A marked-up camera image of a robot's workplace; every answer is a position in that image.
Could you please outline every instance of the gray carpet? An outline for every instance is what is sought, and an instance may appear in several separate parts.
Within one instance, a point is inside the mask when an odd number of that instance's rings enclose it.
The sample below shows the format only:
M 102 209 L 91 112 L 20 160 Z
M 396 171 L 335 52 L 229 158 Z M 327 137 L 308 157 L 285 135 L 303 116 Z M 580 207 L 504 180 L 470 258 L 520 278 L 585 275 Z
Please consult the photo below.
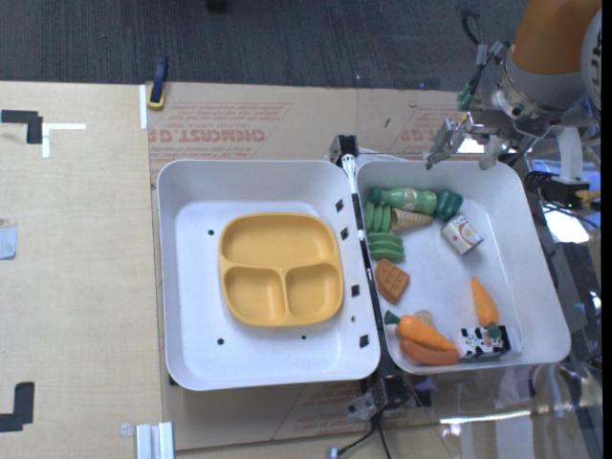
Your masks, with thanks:
M 0 79 L 144 83 L 166 55 L 172 81 L 458 90 L 475 60 L 461 9 L 492 44 L 512 39 L 526 3 L 0 0 Z

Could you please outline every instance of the white can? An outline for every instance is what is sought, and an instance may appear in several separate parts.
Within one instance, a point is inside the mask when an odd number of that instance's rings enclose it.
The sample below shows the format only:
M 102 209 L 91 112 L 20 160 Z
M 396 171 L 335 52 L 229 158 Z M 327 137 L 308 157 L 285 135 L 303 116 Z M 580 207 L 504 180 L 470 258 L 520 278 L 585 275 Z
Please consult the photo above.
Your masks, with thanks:
M 442 226 L 441 232 L 461 255 L 465 255 L 485 241 L 463 214 L 450 218 Z

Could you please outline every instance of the yellow divided plate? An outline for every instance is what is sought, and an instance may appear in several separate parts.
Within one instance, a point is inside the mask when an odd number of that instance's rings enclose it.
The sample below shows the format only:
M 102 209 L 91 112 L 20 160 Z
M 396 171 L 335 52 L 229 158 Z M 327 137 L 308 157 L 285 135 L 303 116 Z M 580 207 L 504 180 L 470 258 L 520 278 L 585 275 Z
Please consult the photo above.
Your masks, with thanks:
M 319 218 L 297 212 L 245 214 L 219 241 L 223 296 L 256 326 L 295 326 L 333 316 L 344 294 L 339 247 Z

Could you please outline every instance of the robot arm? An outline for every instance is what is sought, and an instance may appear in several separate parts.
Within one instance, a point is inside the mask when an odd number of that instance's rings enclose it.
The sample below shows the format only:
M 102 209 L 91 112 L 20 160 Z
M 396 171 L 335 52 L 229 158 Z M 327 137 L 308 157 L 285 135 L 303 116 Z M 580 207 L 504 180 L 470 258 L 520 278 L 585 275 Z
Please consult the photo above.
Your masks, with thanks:
M 594 113 L 601 113 L 601 0 L 529 0 L 510 49 L 498 61 L 495 90 L 473 99 L 473 91 L 466 98 L 464 90 L 459 99 L 466 119 L 445 120 L 423 155 L 426 167 L 455 153 L 466 136 L 485 145 L 483 169 L 509 149 L 523 154 L 539 139 L 555 137 L 558 180 L 579 183 L 579 129 L 594 123 L 581 103 L 589 97 Z

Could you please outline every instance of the white tray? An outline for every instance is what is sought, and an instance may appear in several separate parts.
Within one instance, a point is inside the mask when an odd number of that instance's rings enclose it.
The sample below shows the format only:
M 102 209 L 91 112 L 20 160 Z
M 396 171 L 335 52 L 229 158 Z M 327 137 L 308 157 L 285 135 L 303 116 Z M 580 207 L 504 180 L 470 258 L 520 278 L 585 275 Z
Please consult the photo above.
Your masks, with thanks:
M 165 356 L 179 385 L 203 391 L 358 380 L 374 372 L 381 348 L 342 169 L 324 161 L 180 160 L 160 172 L 158 202 Z M 336 235 L 344 296 L 330 319 L 254 327 L 227 307 L 219 235 L 237 216 L 271 211 L 313 214 Z
M 477 162 L 464 161 L 442 162 L 430 170 L 423 162 L 371 161 L 358 168 L 357 183 L 363 206 L 372 187 L 457 192 L 464 198 L 459 211 L 484 238 L 462 256 L 441 234 L 441 220 L 398 233 L 404 240 L 405 260 L 396 264 L 410 274 L 410 282 L 397 304 L 380 298 L 383 314 L 386 310 L 398 316 L 428 310 L 436 327 L 457 341 L 459 328 L 479 326 L 470 288 L 470 277 L 476 275 L 497 302 L 500 324 L 513 330 L 514 350 L 499 359 L 423 366 L 402 353 L 395 326 L 389 326 L 385 331 L 387 345 L 399 367 L 424 375 L 550 363 L 568 355 L 571 340 L 567 323 L 523 185 L 514 170 L 496 164 L 483 171 Z

